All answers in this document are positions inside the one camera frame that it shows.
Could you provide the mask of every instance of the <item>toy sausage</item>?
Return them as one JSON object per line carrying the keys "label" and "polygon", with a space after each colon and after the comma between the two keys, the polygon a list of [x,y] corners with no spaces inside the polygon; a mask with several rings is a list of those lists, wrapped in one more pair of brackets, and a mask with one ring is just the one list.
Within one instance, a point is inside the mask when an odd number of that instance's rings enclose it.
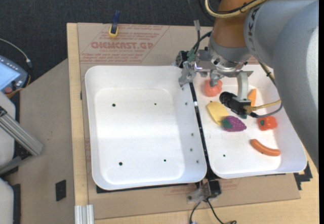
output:
{"label": "toy sausage", "polygon": [[257,139],[252,139],[251,140],[251,145],[253,148],[255,148],[257,151],[268,155],[268,156],[279,156],[280,155],[280,150],[279,149],[271,149],[266,147],[265,145],[261,144]]}

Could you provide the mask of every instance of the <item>orange carrot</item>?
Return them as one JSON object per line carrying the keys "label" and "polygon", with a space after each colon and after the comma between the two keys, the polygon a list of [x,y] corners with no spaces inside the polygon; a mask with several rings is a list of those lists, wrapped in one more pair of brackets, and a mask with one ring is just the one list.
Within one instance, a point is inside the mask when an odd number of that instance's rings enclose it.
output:
{"label": "orange carrot", "polygon": [[255,106],[255,100],[257,98],[257,90],[252,89],[248,95],[248,99],[251,100],[251,106]]}

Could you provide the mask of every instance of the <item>orange object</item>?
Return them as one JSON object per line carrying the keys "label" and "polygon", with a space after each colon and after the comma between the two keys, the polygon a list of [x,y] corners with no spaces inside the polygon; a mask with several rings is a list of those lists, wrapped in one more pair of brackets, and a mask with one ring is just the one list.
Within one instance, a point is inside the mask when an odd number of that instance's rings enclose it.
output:
{"label": "orange object", "polygon": [[[252,0],[221,0],[218,11],[229,11],[241,7]],[[212,38],[223,47],[245,47],[244,22],[247,12],[230,18],[216,18]]]}
{"label": "orange object", "polygon": [[260,130],[274,129],[278,126],[276,119],[273,116],[258,118]]}
{"label": "orange object", "polygon": [[248,95],[248,99],[251,100],[251,106],[255,106],[255,100],[257,98],[257,90],[252,89]]}
{"label": "orange object", "polygon": [[214,97],[222,91],[223,82],[219,79],[217,85],[211,86],[209,80],[205,82],[205,94],[208,97]]}
{"label": "orange object", "polygon": [[279,149],[271,149],[269,147],[266,147],[265,145],[260,143],[257,139],[252,139],[251,145],[253,148],[255,148],[257,151],[259,151],[262,154],[273,156],[273,157],[277,157],[280,155]]}

